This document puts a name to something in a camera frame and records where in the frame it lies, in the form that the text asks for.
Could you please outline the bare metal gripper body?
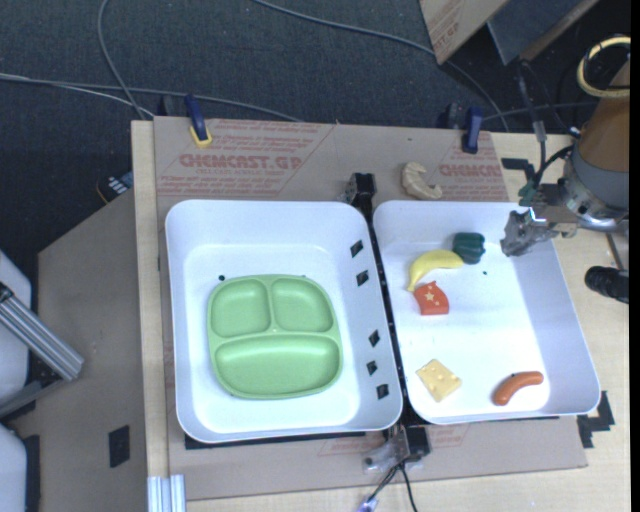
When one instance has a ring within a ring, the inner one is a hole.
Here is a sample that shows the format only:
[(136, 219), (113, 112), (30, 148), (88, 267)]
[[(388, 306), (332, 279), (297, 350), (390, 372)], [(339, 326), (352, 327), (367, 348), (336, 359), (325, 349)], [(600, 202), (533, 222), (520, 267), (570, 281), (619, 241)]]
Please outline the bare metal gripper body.
[(529, 207), (532, 217), (554, 232), (571, 237), (579, 229), (604, 233), (625, 233), (626, 212), (607, 205), (583, 185), (543, 183)]

